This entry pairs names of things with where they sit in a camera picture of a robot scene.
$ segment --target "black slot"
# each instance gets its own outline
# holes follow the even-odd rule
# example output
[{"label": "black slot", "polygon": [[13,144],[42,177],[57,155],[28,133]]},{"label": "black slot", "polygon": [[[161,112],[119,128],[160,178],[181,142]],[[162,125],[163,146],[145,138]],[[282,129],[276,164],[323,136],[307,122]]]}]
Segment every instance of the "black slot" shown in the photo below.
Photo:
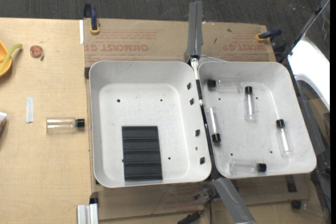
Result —
[{"label": "black slot", "polygon": [[162,180],[158,127],[123,126],[125,181]]}]

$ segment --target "table top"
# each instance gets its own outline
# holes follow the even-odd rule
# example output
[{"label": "table top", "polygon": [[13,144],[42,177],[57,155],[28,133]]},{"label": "table top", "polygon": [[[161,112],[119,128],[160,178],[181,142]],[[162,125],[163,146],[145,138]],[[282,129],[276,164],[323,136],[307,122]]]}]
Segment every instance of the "table top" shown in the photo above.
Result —
[{"label": "table top", "polygon": [[[88,130],[47,134],[46,118],[88,119],[79,21],[0,18],[0,29],[7,48],[23,44],[12,56],[11,70],[0,79],[0,111],[8,114],[0,134],[0,223],[76,223],[77,205],[88,204],[91,195]],[[43,48],[43,60],[30,56],[33,45]],[[27,97],[34,98],[31,123],[25,119]],[[310,199],[318,202],[313,184],[309,191]],[[292,212],[288,202],[249,209],[258,223],[318,223]],[[225,209],[213,214],[215,221],[232,222]],[[102,222],[176,223],[185,216]],[[200,223],[208,222],[207,211]]]}]

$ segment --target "plastic vial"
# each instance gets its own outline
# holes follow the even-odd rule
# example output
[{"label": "plastic vial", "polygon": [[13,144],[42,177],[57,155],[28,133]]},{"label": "plastic vial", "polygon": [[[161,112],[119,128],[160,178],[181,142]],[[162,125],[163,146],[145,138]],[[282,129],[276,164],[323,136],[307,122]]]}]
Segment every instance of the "plastic vial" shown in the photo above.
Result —
[{"label": "plastic vial", "polygon": [[74,133],[77,128],[84,126],[84,119],[73,117],[47,118],[47,133]]},{"label": "plastic vial", "polygon": [[282,119],[280,119],[280,120],[277,120],[276,123],[277,123],[277,128],[278,128],[277,139],[278,139],[280,152],[282,156],[289,156],[291,150],[289,147],[287,134],[285,131],[285,122]]},{"label": "plastic vial", "polygon": [[217,120],[216,108],[208,108],[206,110],[206,118],[208,122],[209,132],[214,143],[219,143],[221,139],[221,131]]},{"label": "plastic vial", "polygon": [[234,92],[240,89],[240,83],[232,78],[209,79],[207,86],[210,90],[216,90],[218,92]]},{"label": "plastic vial", "polygon": [[244,95],[244,117],[247,121],[256,121],[256,101],[251,86],[245,87]]},{"label": "plastic vial", "polygon": [[291,206],[295,211],[309,218],[321,219],[326,221],[329,217],[329,211],[327,210],[327,208],[312,204],[310,202],[292,200]]},{"label": "plastic vial", "polygon": [[229,169],[231,174],[256,174],[266,172],[267,165],[256,161],[233,159],[230,162]]}]

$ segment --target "orange bowl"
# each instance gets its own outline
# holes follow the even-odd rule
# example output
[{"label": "orange bowl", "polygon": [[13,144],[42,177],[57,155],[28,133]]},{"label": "orange bowl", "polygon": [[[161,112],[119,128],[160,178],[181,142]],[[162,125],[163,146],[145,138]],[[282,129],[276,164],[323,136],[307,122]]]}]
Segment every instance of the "orange bowl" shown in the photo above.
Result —
[{"label": "orange bowl", "polygon": [[[7,53],[8,53],[8,50],[7,50],[6,46],[0,40],[0,58],[4,58],[7,55]],[[11,68],[11,65],[12,65],[12,58],[10,57],[7,64],[5,65],[4,70],[2,70],[2,72],[0,72],[0,78]]]}]

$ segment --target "white tray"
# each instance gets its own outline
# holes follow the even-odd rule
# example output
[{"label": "white tray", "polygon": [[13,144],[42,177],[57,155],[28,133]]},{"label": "white tray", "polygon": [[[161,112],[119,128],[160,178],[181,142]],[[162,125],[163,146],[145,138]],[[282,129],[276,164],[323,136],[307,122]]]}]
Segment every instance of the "white tray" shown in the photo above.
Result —
[{"label": "white tray", "polygon": [[[218,171],[228,178],[246,178],[308,173],[316,166],[298,100],[288,70],[275,62],[205,62],[199,67],[204,104],[217,108],[222,141],[213,144]],[[236,84],[225,92],[210,90],[208,79]],[[257,103],[257,122],[244,119],[244,88],[252,86]],[[276,120],[284,119],[292,152],[280,154]],[[231,174],[231,159],[255,160],[267,164],[261,174]]]},{"label": "white tray", "polygon": [[[200,182],[209,176],[211,161],[190,66],[182,62],[97,62],[90,69],[90,91],[93,167],[100,184],[115,188]],[[163,180],[125,182],[122,126],[158,127]]]}]

